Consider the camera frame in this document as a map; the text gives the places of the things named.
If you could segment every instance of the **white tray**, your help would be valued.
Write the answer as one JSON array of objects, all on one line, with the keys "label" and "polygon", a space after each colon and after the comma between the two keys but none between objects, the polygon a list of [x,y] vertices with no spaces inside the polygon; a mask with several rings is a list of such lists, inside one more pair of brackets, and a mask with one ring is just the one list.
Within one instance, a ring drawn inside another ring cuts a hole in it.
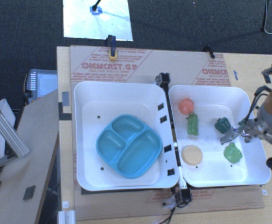
[{"label": "white tray", "polygon": [[[74,90],[77,138],[77,179],[90,191],[170,188],[179,178],[165,92],[154,84],[81,82]],[[125,178],[109,167],[96,151],[103,129],[122,114],[133,115],[160,136],[163,147],[156,162],[142,176]],[[160,123],[166,116],[167,121]]]},{"label": "white tray", "polygon": [[[245,143],[243,137],[233,142],[242,152],[243,158],[236,164],[224,157],[221,145],[223,136],[215,129],[218,118],[226,117],[230,124],[238,127],[248,113],[250,101],[247,94],[236,87],[176,85],[169,91],[178,149],[187,145],[198,146],[203,154],[202,162],[196,166],[186,164],[181,158],[182,174],[186,182],[194,187],[219,187],[235,185],[265,184],[271,178],[266,166],[266,156],[260,139]],[[178,104],[190,98],[198,115],[199,135],[188,135],[188,122],[178,110]]]}]

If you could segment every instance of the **robotic hand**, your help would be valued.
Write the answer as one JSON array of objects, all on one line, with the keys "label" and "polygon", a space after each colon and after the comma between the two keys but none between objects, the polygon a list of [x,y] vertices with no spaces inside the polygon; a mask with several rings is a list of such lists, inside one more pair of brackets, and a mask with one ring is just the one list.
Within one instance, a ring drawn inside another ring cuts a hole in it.
[{"label": "robotic hand", "polygon": [[[272,68],[264,70],[262,74],[266,82],[270,82],[268,74],[272,74]],[[269,92],[269,95],[262,93],[263,91]],[[238,128],[231,127],[226,118],[217,121],[215,127],[224,134],[221,138],[221,144],[230,142],[239,135],[244,137],[247,143],[251,142],[254,138],[260,138],[272,144],[272,89],[267,86],[262,86],[257,89],[254,95],[255,97],[250,110],[247,116],[239,122]],[[256,106],[259,98],[264,95],[266,95],[267,98],[263,104],[260,107]],[[258,109],[257,117],[255,119],[249,119],[254,108]],[[269,158],[266,164],[272,169],[272,158]]]}]

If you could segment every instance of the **blue container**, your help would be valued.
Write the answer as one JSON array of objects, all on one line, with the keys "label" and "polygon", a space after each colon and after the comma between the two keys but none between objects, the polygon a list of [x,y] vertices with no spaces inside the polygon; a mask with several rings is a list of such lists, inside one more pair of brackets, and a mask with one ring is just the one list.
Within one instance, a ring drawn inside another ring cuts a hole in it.
[{"label": "blue container", "polygon": [[124,114],[102,131],[96,148],[100,157],[116,172],[126,178],[137,178],[156,161],[162,141],[143,121]]}]

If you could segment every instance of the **yellow clip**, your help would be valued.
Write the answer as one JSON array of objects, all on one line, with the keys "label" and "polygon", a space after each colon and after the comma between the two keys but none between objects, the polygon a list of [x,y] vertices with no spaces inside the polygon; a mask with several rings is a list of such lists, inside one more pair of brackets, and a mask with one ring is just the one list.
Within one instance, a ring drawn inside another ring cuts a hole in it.
[{"label": "yellow clip", "polygon": [[109,50],[109,59],[115,60],[117,58],[117,51],[115,51],[115,56],[111,56],[111,49]]}]

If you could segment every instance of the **blue plate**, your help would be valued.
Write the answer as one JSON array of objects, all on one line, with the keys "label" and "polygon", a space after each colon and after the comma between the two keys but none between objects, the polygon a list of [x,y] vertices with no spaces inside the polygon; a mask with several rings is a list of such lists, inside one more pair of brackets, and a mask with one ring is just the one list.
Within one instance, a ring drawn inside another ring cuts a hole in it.
[{"label": "blue plate", "polygon": [[114,119],[96,143],[100,157],[127,178],[144,174],[160,155],[162,141],[140,119],[124,114]]}]

